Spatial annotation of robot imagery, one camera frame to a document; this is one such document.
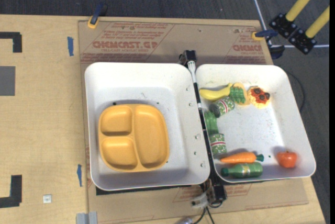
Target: black corner marker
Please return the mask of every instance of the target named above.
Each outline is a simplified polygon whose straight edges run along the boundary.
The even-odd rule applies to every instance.
[[[12,39],[13,53],[22,53],[22,35],[19,32],[0,31],[0,39]]]
[[[22,175],[12,176],[9,197],[0,198],[0,208],[19,206],[22,202]]]

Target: orange carrot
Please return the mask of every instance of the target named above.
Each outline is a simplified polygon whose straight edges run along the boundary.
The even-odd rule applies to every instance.
[[[253,163],[254,161],[264,161],[262,154],[256,155],[253,152],[240,152],[221,159],[223,163]]]

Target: wooden table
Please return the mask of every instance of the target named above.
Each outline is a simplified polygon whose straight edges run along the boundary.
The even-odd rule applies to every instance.
[[[15,95],[0,96],[0,200],[9,196],[10,176],[22,175],[22,201],[0,208],[4,223],[75,223],[77,213],[88,212],[79,20],[88,17],[0,15],[1,32],[23,35],[23,53],[13,53],[12,40],[0,39],[0,66],[14,66],[16,73]],[[73,38],[74,56],[69,56],[67,37]],[[311,179],[304,178],[303,185],[306,205],[219,213],[213,219],[215,223],[325,223]],[[52,194],[51,203],[43,203],[47,194]],[[210,223],[208,216],[202,223]]]

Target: orange divided plate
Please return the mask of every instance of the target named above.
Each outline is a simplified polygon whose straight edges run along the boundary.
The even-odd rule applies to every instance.
[[[168,129],[164,116],[153,106],[106,108],[99,118],[98,136],[102,159],[113,170],[149,171],[168,161]]]

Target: toy tomato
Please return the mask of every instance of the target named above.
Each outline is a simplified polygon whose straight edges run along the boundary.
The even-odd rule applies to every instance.
[[[297,161],[297,154],[295,152],[279,152],[277,153],[278,163],[285,168],[293,168]]]

